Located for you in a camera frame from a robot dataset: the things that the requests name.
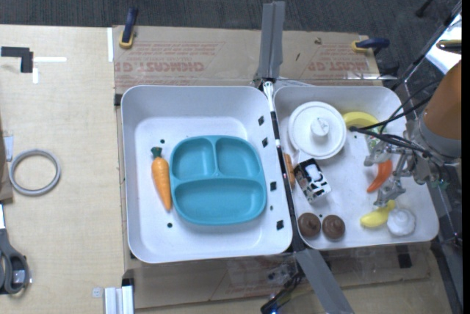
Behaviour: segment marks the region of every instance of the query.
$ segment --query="chocolate cookie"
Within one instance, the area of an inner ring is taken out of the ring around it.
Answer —
[[[305,237],[314,237],[322,229],[322,223],[318,216],[310,212],[300,215],[297,223],[299,224],[300,233]]]
[[[344,225],[343,219],[337,215],[328,215],[323,219],[322,229],[325,236],[336,240],[344,235],[346,226]]]

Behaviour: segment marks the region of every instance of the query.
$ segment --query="clamp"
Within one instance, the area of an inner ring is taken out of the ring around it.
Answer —
[[[389,39],[384,39],[382,37],[373,37],[367,40],[353,41],[351,43],[351,48],[356,53],[366,53],[367,49],[373,48],[374,55],[377,55],[380,49],[387,48],[389,45],[390,45]]]
[[[119,46],[123,49],[129,49],[134,42],[134,25],[138,11],[136,7],[130,7],[127,12],[126,25],[119,37]]]

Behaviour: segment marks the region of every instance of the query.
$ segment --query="orange toy vegetable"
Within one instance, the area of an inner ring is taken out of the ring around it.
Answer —
[[[291,156],[288,153],[284,153],[284,161],[286,162],[287,177],[291,184],[291,189],[295,187],[295,175],[294,168],[292,167]]]
[[[393,167],[391,160],[387,160],[387,161],[384,161],[383,163],[379,163],[377,177],[372,181],[370,186],[367,188],[367,192],[372,193],[373,191],[379,189],[382,186],[382,184],[386,181],[386,179],[390,176],[393,168],[394,167]]]
[[[164,207],[169,211],[171,209],[171,190],[170,190],[170,166],[162,158],[162,149],[153,147],[152,178],[156,189],[162,199]]]

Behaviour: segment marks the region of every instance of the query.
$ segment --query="toy banana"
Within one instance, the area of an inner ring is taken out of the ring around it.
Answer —
[[[364,128],[378,123],[378,119],[366,112],[348,112],[343,114],[344,123],[346,127],[356,126]]]
[[[388,213],[395,208],[395,201],[389,200],[386,207],[380,207],[373,212],[369,212],[362,216],[361,225],[368,228],[379,227],[388,220]]]

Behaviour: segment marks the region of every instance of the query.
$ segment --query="blue divided plate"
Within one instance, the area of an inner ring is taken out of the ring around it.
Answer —
[[[170,158],[170,179],[175,209],[191,223],[248,222],[266,206],[258,154],[235,136],[197,136],[178,143]]]

